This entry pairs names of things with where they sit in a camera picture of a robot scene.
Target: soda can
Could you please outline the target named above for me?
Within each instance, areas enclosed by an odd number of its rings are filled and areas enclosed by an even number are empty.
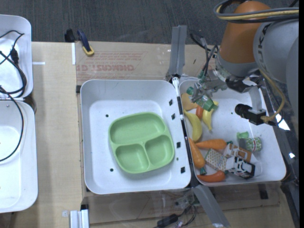
[[[262,141],[259,137],[242,138],[239,140],[239,146],[251,152],[261,151]]]

